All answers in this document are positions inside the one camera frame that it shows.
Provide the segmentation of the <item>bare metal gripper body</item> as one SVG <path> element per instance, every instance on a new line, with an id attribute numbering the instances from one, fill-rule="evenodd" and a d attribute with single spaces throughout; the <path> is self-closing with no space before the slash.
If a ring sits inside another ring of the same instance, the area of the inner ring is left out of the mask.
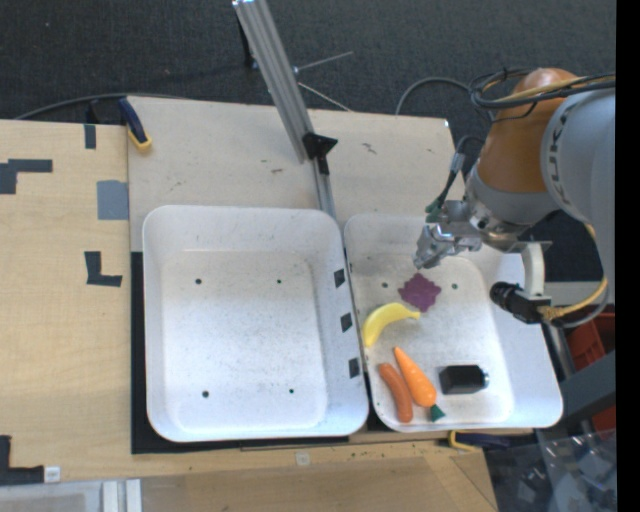
<path id="1" fill-rule="evenodd" d="M 527 230 L 495 216 L 483 203 L 466 200 L 434 200 L 425 213 L 433 239 L 455 241 L 450 253 L 477 251 L 482 245 L 509 252 Z"/>

